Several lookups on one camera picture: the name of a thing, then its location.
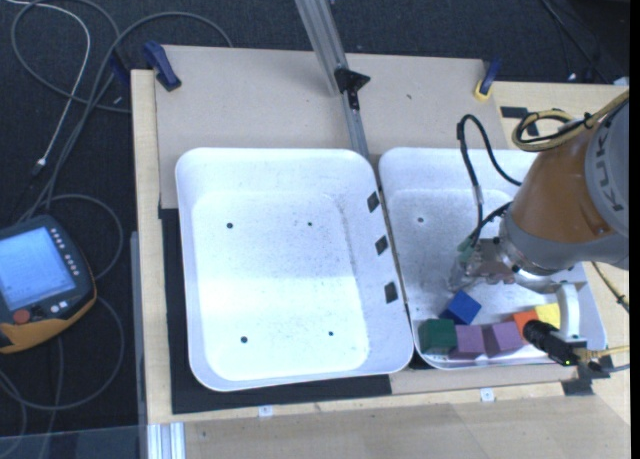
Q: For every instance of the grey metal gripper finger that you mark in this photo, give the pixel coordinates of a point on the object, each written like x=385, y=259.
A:
x=497, y=278
x=457, y=277

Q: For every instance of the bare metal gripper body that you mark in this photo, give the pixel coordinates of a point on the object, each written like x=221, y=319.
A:
x=492, y=257

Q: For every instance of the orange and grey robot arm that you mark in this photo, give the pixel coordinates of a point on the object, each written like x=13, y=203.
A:
x=560, y=197

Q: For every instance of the blue cube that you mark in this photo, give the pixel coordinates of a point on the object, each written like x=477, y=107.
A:
x=462, y=308

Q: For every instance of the white plastic tray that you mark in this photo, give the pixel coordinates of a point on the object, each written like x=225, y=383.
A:
x=280, y=272
x=425, y=247

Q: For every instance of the orange cube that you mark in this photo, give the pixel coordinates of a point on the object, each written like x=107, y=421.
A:
x=525, y=319

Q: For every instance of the purple cube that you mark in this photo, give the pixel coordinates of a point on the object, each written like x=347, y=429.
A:
x=504, y=338
x=469, y=341

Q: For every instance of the green cube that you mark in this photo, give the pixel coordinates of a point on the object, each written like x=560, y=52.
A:
x=436, y=334

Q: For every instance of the yellow cube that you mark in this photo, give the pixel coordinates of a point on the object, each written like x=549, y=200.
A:
x=548, y=314

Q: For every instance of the pale brown flat board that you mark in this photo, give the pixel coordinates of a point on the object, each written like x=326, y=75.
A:
x=260, y=107

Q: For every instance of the black cylinder on white bracket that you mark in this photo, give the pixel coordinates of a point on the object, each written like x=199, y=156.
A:
x=550, y=339

